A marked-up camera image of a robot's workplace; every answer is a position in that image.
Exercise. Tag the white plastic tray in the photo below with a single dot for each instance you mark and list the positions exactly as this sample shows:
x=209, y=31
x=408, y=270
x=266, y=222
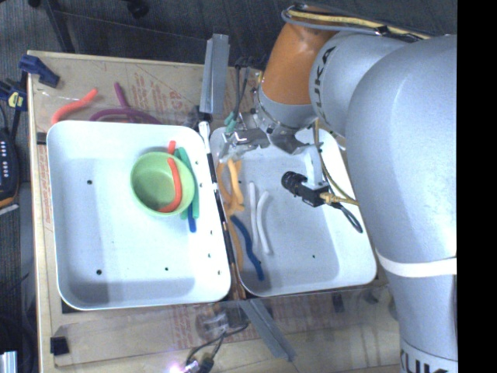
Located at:
x=116, y=239
x=303, y=243

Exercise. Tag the brown cardboard board red print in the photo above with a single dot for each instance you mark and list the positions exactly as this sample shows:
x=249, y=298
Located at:
x=116, y=336

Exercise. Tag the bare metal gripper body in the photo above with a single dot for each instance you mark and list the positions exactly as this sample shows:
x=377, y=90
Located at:
x=256, y=136

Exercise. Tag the black cylinder on white bracket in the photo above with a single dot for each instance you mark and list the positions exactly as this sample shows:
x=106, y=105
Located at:
x=301, y=185

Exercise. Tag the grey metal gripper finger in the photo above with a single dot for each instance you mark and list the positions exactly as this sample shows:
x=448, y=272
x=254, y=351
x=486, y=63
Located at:
x=238, y=153
x=226, y=144

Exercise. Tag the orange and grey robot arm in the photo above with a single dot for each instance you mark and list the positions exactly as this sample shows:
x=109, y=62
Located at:
x=388, y=138

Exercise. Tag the green bowl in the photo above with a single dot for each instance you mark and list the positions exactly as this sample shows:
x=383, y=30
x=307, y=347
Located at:
x=151, y=185

